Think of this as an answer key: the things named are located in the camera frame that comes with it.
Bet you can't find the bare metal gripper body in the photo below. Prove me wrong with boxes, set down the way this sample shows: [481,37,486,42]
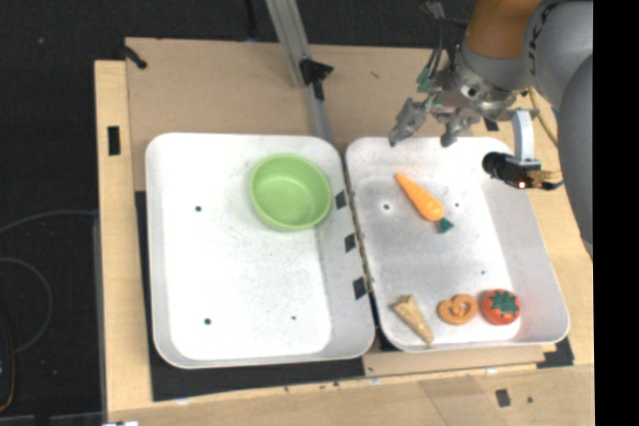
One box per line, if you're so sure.
[424,67,517,126]

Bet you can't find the orange carrot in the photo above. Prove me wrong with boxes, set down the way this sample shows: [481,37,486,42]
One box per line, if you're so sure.
[394,172,455,234]

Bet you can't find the white plastic tray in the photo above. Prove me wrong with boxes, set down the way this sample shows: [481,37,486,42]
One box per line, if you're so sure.
[144,132,376,370]
[343,135,571,353]

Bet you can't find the green bowl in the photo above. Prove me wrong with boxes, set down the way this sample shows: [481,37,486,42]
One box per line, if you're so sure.
[249,153,333,233]

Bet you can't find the orange pretzel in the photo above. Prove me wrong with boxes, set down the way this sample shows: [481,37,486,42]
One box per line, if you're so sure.
[436,293,479,326]

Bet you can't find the brown cardboard board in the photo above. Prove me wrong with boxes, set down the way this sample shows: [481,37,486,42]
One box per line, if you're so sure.
[123,36,558,378]

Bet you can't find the red tomato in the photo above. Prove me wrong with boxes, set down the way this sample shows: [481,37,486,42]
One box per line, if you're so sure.
[480,288,522,326]

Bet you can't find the beige ice cream cone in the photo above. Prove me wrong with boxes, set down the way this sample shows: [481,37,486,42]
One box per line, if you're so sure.
[390,294,435,346]

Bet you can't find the black cylinder on white bracket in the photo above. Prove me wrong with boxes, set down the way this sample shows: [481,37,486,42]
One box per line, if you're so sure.
[481,109,543,190]

